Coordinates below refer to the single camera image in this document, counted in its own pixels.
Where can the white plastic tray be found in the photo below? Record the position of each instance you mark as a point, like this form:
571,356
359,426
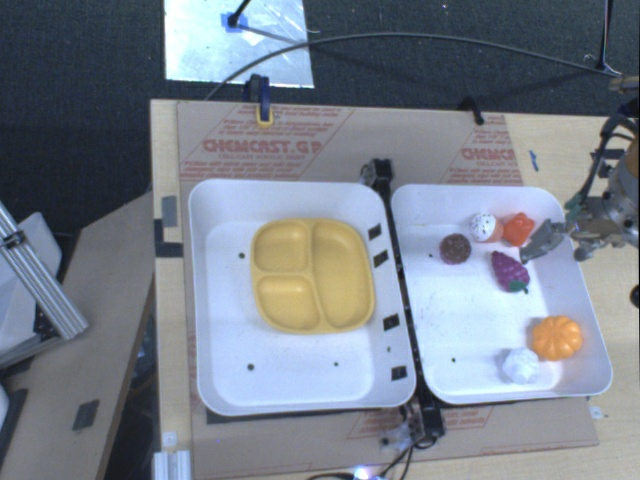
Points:
300,368
460,328

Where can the yellow divided plate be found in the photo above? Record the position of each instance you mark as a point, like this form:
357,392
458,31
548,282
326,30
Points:
312,275

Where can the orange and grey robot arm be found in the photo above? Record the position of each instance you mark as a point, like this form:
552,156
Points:
632,168

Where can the white speckled cupcake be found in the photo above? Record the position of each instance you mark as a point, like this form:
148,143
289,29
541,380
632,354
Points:
484,227

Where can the brown cardboard board red print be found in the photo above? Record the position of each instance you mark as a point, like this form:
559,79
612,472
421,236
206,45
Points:
320,133

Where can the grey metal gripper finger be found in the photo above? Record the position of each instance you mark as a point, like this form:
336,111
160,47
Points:
542,240
586,252

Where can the orange red pepper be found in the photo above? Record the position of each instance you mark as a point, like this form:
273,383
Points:
518,229

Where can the brown doughnut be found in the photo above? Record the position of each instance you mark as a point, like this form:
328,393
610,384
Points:
455,249

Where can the thin black rod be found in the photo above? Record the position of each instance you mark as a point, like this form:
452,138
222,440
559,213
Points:
402,288

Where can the orange pumpkin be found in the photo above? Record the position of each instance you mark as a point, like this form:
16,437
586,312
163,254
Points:
556,338

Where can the white cauliflower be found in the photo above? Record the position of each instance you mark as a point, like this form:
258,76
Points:
520,366

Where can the purple grapes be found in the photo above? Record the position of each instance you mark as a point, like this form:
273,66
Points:
509,270

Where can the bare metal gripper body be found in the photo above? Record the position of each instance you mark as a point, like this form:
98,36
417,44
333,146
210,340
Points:
612,220

